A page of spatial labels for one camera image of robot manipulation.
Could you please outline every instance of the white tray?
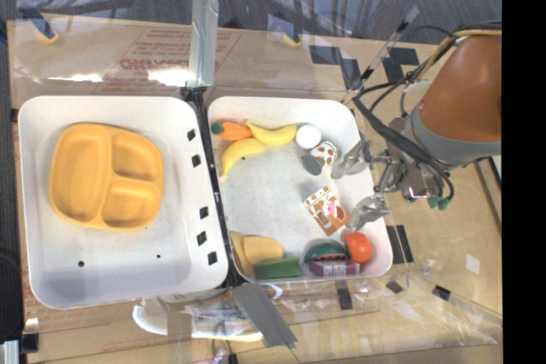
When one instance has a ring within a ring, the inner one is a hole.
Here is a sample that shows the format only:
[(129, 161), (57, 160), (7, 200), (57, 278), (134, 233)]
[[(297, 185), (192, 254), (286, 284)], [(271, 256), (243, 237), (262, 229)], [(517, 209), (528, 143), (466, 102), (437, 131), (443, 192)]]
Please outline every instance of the white tray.
[[(340, 158), (360, 140), (354, 116), (337, 101), (225, 96), (211, 103), (208, 117), (210, 124), (224, 120), (242, 123), (249, 119), (270, 129), (286, 124), (311, 123), (321, 130), (323, 139), (338, 147)], [(220, 137), (212, 136), (218, 174), (222, 171), (220, 156), (228, 144)], [(346, 231), (343, 227), (326, 236), (304, 207), (303, 201), (310, 194), (328, 186), (351, 213), (360, 200), (374, 192), (369, 169), (337, 180), (330, 177), (331, 169), (326, 169), (320, 176), (313, 176), (301, 164), (301, 157), (306, 153), (295, 141), (280, 147), (267, 146), (265, 152), (249, 155), (235, 163), (229, 174), (219, 180), (230, 231), (273, 237), (282, 244), (285, 257), (300, 257), (302, 276), (274, 282), (323, 280), (309, 270), (302, 258), (309, 246), (328, 239), (341, 241), (340, 233)], [(360, 276), (384, 274), (392, 265), (392, 247), (385, 221), (379, 218), (368, 222), (361, 230), (369, 237), (375, 254), (363, 265)], [(240, 273), (253, 282), (271, 282)]]
[[(49, 205), (57, 139), (84, 121), (133, 130), (160, 149), (163, 196), (145, 229), (84, 228), (62, 220)], [(40, 96), (21, 107), (19, 132), (30, 285), (41, 303), (71, 308), (222, 283), (227, 254), (197, 118), (187, 103), (172, 97)], [(194, 166), (193, 157), (200, 164)]]

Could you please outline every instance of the egg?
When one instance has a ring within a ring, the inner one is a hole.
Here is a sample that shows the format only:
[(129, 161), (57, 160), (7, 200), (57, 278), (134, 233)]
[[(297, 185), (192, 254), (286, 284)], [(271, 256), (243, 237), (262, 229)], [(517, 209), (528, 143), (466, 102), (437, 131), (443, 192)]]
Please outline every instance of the egg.
[(302, 149), (312, 149), (321, 140), (321, 131), (314, 124), (303, 124), (296, 132), (296, 142)]

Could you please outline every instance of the red tomato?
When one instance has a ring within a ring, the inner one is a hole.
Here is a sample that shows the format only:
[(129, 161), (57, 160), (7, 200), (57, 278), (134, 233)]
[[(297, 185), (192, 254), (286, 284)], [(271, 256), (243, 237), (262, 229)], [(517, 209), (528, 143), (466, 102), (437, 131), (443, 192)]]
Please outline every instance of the red tomato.
[(374, 251), (368, 237), (361, 232), (351, 232), (345, 237), (349, 257), (355, 263), (366, 263)]

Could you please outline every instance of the patterned cup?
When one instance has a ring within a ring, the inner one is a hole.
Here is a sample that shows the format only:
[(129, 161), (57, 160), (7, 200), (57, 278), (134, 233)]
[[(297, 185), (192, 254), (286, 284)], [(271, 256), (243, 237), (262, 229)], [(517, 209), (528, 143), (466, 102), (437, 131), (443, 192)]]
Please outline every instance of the patterned cup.
[(302, 163), (312, 175), (320, 175), (338, 157), (338, 148), (331, 141), (321, 142), (304, 156)]

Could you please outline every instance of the orange carrot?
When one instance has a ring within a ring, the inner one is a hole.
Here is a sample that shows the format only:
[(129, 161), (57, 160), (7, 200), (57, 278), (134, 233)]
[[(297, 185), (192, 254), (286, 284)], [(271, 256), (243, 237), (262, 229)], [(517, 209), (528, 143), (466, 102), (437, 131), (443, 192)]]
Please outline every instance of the orange carrot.
[(246, 126), (233, 122), (215, 123), (211, 126), (211, 132), (228, 142), (236, 142), (253, 136), (253, 133)]

